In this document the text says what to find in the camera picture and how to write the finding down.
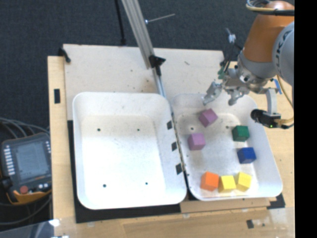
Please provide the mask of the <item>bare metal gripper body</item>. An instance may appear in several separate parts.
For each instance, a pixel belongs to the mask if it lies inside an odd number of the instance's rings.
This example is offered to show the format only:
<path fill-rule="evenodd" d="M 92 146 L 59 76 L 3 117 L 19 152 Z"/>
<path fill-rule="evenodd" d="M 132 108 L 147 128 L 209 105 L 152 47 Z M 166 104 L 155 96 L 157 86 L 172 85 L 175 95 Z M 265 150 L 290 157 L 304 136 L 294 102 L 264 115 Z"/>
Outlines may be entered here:
<path fill-rule="evenodd" d="M 261 78 L 244 67 L 225 69 L 221 73 L 222 88 L 228 94 L 249 94 L 250 92 L 262 94 L 268 83 L 268 78 Z"/>

